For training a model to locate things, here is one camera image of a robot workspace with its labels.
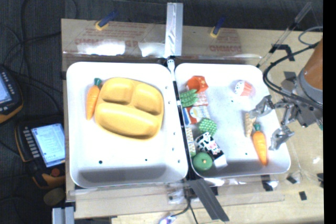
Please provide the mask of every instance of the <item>yellow sectioned plate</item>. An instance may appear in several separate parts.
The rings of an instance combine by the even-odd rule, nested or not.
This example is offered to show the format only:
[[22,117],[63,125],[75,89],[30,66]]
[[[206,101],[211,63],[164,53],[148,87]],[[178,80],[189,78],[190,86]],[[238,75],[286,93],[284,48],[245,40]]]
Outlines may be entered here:
[[157,88],[137,80],[111,78],[100,90],[94,119],[112,134],[146,140],[158,134],[163,111],[163,97]]

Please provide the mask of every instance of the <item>device screen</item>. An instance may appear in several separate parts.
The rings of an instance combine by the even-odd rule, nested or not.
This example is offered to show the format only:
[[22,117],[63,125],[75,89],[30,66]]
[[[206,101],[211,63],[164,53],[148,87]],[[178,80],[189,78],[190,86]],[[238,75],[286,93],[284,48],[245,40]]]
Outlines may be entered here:
[[65,136],[60,123],[36,127],[31,130],[47,167],[65,160]]
[[4,80],[0,77],[0,104],[11,101],[12,97],[6,88]]

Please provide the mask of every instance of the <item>carrot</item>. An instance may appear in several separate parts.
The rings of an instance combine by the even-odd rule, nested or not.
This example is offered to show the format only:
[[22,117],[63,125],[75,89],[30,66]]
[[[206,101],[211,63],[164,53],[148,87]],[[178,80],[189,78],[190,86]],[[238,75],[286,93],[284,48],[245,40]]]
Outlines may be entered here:
[[98,100],[98,95],[100,92],[99,84],[101,83],[101,80],[98,78],[95,78],[94,85],[90,87],[87,97],[86,97],[86,119],[91,120],[94,109],[96,108],[96,103]]
[[256,132],[252,135],[254,148],[256,149],[256,152],[258,154],[258,157],[259,157],[261,163],[263,165],[267,165],[268,164],[268,158],[267,158],[266,137],[260,131],[260,124],[256,123],[254,125],[254,128],[256,129]]

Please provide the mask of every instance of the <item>black cable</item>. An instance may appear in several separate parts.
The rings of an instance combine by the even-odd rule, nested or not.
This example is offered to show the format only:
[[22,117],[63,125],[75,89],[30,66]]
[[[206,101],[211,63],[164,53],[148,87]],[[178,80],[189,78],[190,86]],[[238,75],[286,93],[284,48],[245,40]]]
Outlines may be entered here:
[[308,46],[313,46],[314,44],[304,42],[301,38],[302,38],[302,36],[303,36],[304,34],[310,32],[310,31],[313,31],[313,30],[317,30],[317,29],[323,30],[323,26],[314,26],[314,27],[310,27],[310,28],[308,28],[307,30],[303,31],[303,32],[299,35],[299,37],[298,37],[299,41],[300,41],[302,44],[305,44],[305,45],[308,45]]
[[49,89],[51,89],[51,90],[53,90],[53,91],[55,91],[55,92],[58,92],[58,93],[60,93],[60,94],[63,94],[63,91],[57,90],[56,88],[54,88],[54,87],[52,87],[52,86],[49,86],[48,84],[45,84],[45,83],[43,83],[42,81],[39,81],[39,80],[37,80],[37,79],[33,79],[32,77],[29,77],[29,76],[24,75],[24,74],[20,74],[19,72],[16,72],[16,71],[14,71],[14,70],[12,70],[12,69],[8,69],[7,67],[6,67],[6,69],[7,69],[8,71],[11,72],[11,74],[13,75],[13,77],[16,77],[16,78],[25,78],[25,79],[27,79],[27,80],[31,80],[31,81],[33,81],[33,82],[37,82],[37,83],[41,84],[42,86],[44,86],[44,87],[46,87],[46,88],[49,88]]
[[34,37],[34,38],[28,38],[28,39],[25,39],[23,41],[20,41],[14,45],[12,45],[10,48],[9,48],[9,51],[7,52],[6,54],[6,57],[3,61],[3,65],[5,66],[5,63],[6,63],[6,60],[7,58],[9,57],[9,55],[11,54],[11,52],[19,45],[25,45],[29,42],[32,42],[32,41],[40,41],[40,40],[45,40],[47,38],[51,38],[51,37],[56,37],[56,36],[59,36],[61,34],[61,32],[56,32],[56,33],[53,33],[53,34],[49,34],[49,35],[44,35],[44,36],[39,36],[39,37]]
[[20,216],[20,214],[18,213],[18,210],[17,210],[17,207],[16,207],[16,204],[15,204],[15,199],[20,199],[20,197],[17,197],[15,196],[15,186],[14,186],[14,160],[12,161],[12,179],[11,179],[11,182],[12,182],[12,193],[10,194],[11,195],[11,198],[12,198],[12,202],[13,202],[13,206],[14,206],[14,210],[16,212],[16,215],[17,217],[19,218],[19,220],[25,224],[25,221],[22,219],[22,217]]
[[194,210],[192,208],[192,206],[190,205],[190,210],[191,210],[191,213],[193,214],[193,217],[194,217],[194,220],[195,220],[195,223],[198,224],[198,221],[196,219],[196,216],[195,216],[195,213],[194,213]]
[[171,215],[171,217],[176,217],[176,216],[182,215],[182,214],[186,213],[189,209],[191,210],[191,212],[192,212],[192,214],[193,214],[195,223],[198,224],[197,219],[196,219],[196,216],[195,216],[195,213],[194,213],[194,210],[193,210],[193,208],[191,207],[191,200],[190,200],[189,198],[187,198],[187,206],[186,206],[186,208],[184,208],[183,211],[181,211],[181,212],[179,212],[179,213],[176,213],[176,214]]
[[60,107],[58,106],[58,103],[57,101],[46,91],[42,90],[41,88],[29,83],[29,82],[25,82],[25,81],[22,81],[22,83],[24,84],[27,84],[28,86],[32,87],[32,88],[35,88],[39,91],[41,91],[42,93],[44,93],[47,97],[50,98],[50,100],[52,101],[53,105],[55,106],[56,110],[59,112],[59,113],[62,113],[62,110],[60,109]]
[[11,149],[9,146],[7,146],[4,142],[0,141],[0,144],[5,147],[6,149],[8,149],[10,152],[12,152],[14,155],[21,157],[20,154],[18,154],[15,150]]
[[7,31],[9,31],[14,37],[15,39],[20,42],[21,40],[19,39],[19,37],[17,36],[17,34],[11,30],[7,25],[3,24],[3,23],[0,23],[0,26],[4,27]]
[[[25,16],[25,14],[24,14],[25,12],[24,11],[25,11],[25,7],[27,6],[27,4],[28,4],[29,1],[30,0],[24,0],[23,3],[22,3],[22,5],[21,5],[21,10],[20,10],[20,21],[21,21],[21,31],[22,31],[22,38],[23,38],[23,40],[27,40],[27,38],[26,38],[26,32],[25,32],[26,25],[25,25],[25,21],[24,21],[24,16]],[[53,33],[53,34],[50,34],[50,35],[48,35],[48,37],[50,37],[50,36],[57,36],[59,34],[60,34],[60,31],[58,31],[56,33]],[[28,59],[27,59],[27,55],[26,55],[26,48],[25,48],[24,45],[23,45],[22,50],[23,50],[23,53],[22,53],[23,54],[22,62],[25,61],[27,63],[26,67],[27,67],[27,72],[29,74],[30,70],[29,70]]]
[[274,91],[274,92],[276,92],[276,93],[278,93],[278,94],[280,94],[280,95],[283,95],[283,96],[285,96],[285,97],[288,97],[288,98],[290,98],[290,99],[293,99],[293,100],[296,100],[296,101],[301,101],[302,103],[305,103],[305,104],[307,104],[307,105],[310,105],[310,106],[312,106],[312,107],[314,107],[314,108],[317,108],[317,109],[319,109],[319,110],[323,110],[323,105],[320,105],[320,104],[317,104],[317,103],[315,103],[315,102],[313,102],[313,101],[310,101],[310,100],[308,100],[308,99],[302,98],[302,97],[300,97],[300,96],[298,96],[298,95],[296,95],[296,94],[294,94],[294,93],[287,94],[287,93],[283,92],[281,87],[279,87],[279,86],[275,85],[274,83],[272,83],[272,82],[268,79],[268,77],[267,77],[267,75],[268,75],[268,73],[270,72],[270,70],[271,70],[274,66],[276,66],[278,63],[280,63],[280,62],[282,62],[282,61],[284,61],[284,60],[286,60],[286,59],[288,59],[288,58],[290,58],[290,57],[293,57],[293,56],[295,56],[295,55],[298,55],[298,54],[300,54],[300,53],[302,53],[302,52],[304,52],[304,51],[306,51],[306,50],[315,48],[315,47],[317,46],[317,44],[318,44],[318,43],[314,44],[313,46],[309,46],[309,47],[307,47],[307,48],[305,48],[305,49],[302,49],[302,50],[299,50],[299,51],[297,51],[297,52],[288,54],[287,56],[284,56],[284,57],[278,59],[277,61],[271,63],[271,65],[265,69],[265,71],[263,72],[262,75],[263,75],[263,81],[264,81],[264,83],[265,83],[266,86],[267,86],[268,88],[270,88],[272,91]]
[[182,214],[186,213],[189,210],[190,206],[191,206],[191,201],[190,201],[190,199],[187,199],[187,207],[184,208],[183,211],[181,211],[179,213],[176,213],[174,215],[171,215],[171,217],[176,217],[178,215],[182,215]]

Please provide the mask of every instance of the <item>blue clip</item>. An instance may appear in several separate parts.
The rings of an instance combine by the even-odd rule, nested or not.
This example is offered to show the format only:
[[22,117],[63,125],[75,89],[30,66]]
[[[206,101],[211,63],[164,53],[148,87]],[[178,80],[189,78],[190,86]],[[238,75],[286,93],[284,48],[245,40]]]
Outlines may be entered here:
[[102,20],[96,22],[96,29],[102,31],[106,28],[109,24],[109,21],[112,21],[116,18],[118,12],[116,10],[112,11],[109,15],[105,16]]
[[217,37],[217,36],[218,36],[218,34],[219,34],[219,30],[220,30],[220,28],[222,27],[222,25],[223,25],[225,19],[226,19],[225,16],[222,16],[222,17],[218,20],[217,24],[212,28],[211,33],[210,33],[210,35],[211,35],[212,37]]

